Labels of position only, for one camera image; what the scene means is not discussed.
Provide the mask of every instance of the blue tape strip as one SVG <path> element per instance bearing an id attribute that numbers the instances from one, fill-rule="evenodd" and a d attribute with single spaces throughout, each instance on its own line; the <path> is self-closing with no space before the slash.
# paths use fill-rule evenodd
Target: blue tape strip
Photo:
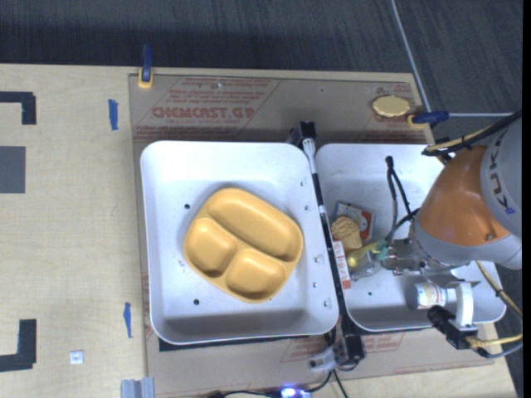
<path id="1" fill-rule="evenodd" d="M 118 102 L 109 99 L 109 120 L 113 131 L 118 129 Z"/>
<path id="2" fill-rule="evenodd" d="M 133 335 L 131 335 L 131 304 L 129 302 L 125 303 L 124 320 L 125 326 L 127 327 L 127 337 L 132 338 Z"/>

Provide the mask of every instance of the beige tabletop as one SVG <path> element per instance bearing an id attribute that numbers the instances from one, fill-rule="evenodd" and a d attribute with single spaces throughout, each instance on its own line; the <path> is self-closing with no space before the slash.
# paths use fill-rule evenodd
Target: beige tabletop
<path id="1" fill-rule="evenodd" d="M 0 66 L 0 91 L 37 98 L 36 125 L 21 124 L 20 104 L 0 104 L 0 146 L 26 148 L 25 193 L 0 193 L 0 355 L 17 353 L 19 320 L 37 320 L 37 363 L 0 372 L 0 396 L 118 397 L 123 379 L 148 375 L 129 117 L 128 75 L 135 72 Z M 109 100 L 118 103 L 116 130 Z M 132 309 L 132 337 L 124 303 Z M 85 362 L 71 364 L 72 351 L 83 351 Z M 344 385 L 353 398 L 516 396 L 504 359 Z M 333 383 L 316 395 L 340 393 Z"/>

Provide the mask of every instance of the black bracket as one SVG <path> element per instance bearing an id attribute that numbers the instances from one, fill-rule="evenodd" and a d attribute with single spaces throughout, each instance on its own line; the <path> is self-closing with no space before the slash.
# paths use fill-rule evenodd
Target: black bracket
<path id="1" fill-rule="evenodd" d="M 37 100 L 30 91 L 0 91 L 0 103 L 20 103 L 22 105 L 22 125 L 37 123 Z"/>
<path id="2" fill-rule="evenodd" d="M 17 353 L 0 356 L 0 372 L 28 370 L 37 362 L 37 321 L 20 320 Z"/>

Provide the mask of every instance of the yellow divided plate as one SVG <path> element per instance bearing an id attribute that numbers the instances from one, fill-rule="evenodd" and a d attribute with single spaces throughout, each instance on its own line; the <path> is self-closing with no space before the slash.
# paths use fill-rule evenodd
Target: yellow divided plate
<path id="1" fill-rule="evenodd" d="M 299 226 L 238 188 L 214 193 L 184 238 L 184 257 L 210 283 L 248 303 L 273 298 L 302 254 Z"/>

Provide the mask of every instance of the small white square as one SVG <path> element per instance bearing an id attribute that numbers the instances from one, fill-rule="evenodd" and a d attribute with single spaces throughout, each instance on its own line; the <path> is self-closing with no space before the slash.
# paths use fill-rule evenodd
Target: small white square
<path id="1" fill-rule="evenodd" d="M 70 351 L 70 364 L 83 364 L 85 362 L 85 354 L 83 351 Z"/>

